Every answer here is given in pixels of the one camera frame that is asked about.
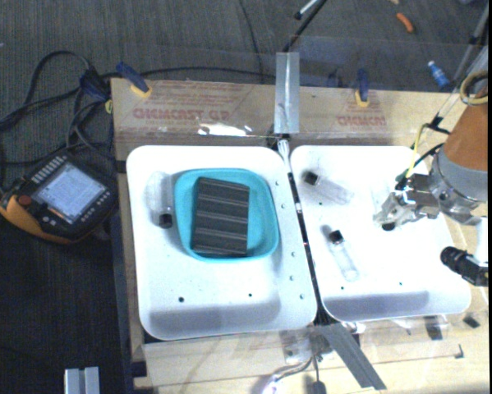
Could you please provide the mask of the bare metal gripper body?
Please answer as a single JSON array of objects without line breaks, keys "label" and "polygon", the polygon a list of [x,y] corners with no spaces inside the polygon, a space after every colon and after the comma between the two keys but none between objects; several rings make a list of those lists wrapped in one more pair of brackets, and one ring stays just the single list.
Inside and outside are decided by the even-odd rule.
[{"label": "bare metal gripper body", "polygon": [[479,218],[472,211],[487,202],[486,185],[465,182],[458,187],[435,174],[413,174],[404,191],[421,219],[436,219],[442,213],[462,225],[476,225]]}]

